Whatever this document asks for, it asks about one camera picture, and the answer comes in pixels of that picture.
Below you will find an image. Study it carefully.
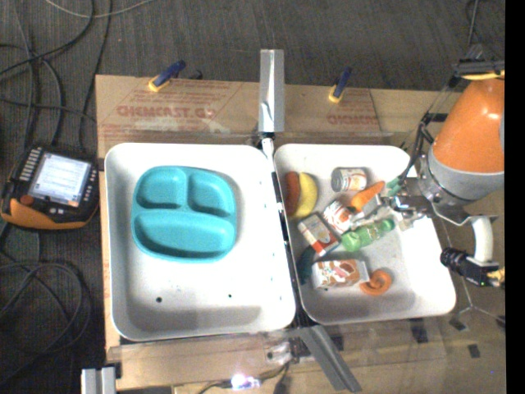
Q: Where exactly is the yellow banana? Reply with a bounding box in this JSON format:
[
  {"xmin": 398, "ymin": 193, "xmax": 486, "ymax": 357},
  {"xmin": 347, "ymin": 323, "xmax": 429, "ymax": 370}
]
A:
[{"xmin": 292, "ymin": 172, "xmax": 319, "ymax": 220}]

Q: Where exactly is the red sausage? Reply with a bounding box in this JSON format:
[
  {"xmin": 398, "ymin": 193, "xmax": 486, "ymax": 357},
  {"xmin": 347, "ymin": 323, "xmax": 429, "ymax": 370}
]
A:
[{"xmin": 285, "ymin": 172, "xmax": 302, "ymax": 217}]

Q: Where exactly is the orange carrot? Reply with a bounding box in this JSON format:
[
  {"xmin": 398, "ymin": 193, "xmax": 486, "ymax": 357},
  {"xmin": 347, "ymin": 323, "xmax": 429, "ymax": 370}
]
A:
[{"xmin": 350, "ymin": 181, "xmax": 386, "ymax": 213}]

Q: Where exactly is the orange doughnut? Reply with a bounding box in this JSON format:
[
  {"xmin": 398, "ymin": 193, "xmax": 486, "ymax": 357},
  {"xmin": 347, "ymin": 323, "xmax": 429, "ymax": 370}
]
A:
[{"xmin": 359, "ymin": 269, "xmax": 393, "ymax": 296}]

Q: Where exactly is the black cylinder on white bracket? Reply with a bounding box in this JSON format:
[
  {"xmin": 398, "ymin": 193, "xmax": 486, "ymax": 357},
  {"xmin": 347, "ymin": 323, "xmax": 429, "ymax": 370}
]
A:
[{"xmin": 440, "ymin": 215, "xmax": 501, "ymax": 289}]

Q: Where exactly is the white plastic tray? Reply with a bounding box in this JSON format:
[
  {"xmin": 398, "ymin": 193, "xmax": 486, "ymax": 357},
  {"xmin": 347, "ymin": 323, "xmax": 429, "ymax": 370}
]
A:
[
  {"xmin": 273, "ymin": 143, "xmax": 458, "ymax": 327},
  {"xmin": 103, "ymin": 142, "xmax": 297, "ymax": 342}
]

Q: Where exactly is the green plastic bottle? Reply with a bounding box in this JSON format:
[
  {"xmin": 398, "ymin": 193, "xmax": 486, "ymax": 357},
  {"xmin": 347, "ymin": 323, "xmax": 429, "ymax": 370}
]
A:
[{"xmin": 340, "ymin": 218, "xmax": 396, "ymax": 253}]

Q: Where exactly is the blue divided plate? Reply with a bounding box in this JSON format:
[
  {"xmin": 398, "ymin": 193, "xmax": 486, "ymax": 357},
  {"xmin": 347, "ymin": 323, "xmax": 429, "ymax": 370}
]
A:
[{"xmin": 130, "ymin": 165, "xmax": 239, "ymax": 262}]

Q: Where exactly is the dark green broccoli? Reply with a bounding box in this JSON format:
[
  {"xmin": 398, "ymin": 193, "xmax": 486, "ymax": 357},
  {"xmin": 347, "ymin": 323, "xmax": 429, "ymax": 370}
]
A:
[{"xmin": 296, "ymin": 245, "xmax": 317, "ymax": 286}]

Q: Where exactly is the white and red carton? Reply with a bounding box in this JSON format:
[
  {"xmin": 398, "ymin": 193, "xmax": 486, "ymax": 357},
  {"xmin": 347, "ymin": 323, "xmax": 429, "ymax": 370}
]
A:
[{"xmin": 297, "ymin": 213, "xmax": 341, "ymax": 258}]

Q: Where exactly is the red and white can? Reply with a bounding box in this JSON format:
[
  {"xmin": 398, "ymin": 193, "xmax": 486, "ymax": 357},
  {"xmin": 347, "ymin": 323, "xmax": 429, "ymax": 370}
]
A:
[{"xmin": 322, "ymin": 199, "xmax": 357, "ymax": 236}]

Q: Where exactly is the brown cardboard board red print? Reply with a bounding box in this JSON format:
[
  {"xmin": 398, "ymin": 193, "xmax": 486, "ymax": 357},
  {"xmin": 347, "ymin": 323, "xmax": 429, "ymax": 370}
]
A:
[{"xmin": 94, "ymin": 74, "xmax": 505, "ymax": 390}]

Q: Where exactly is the white and orange can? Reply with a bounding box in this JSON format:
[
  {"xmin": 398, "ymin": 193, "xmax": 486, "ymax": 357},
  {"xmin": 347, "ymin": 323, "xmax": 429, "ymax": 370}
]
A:
[{"xmin": 331, "ymin": 167, "xmax": 368, "ymax": 193}]

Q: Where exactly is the white carton with brown print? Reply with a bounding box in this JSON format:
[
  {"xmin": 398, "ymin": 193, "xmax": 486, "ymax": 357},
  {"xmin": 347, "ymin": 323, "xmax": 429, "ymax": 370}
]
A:
[{"xmin": 312, "ymin": 259, "xmax": 372, "ymax": 291}]

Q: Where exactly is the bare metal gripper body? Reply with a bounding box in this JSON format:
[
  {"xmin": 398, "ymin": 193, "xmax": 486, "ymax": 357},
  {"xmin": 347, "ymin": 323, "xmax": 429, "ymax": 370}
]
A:
[{"xmin": 388, "ymin": 169, "xmax": 468, "ymax": 226}]

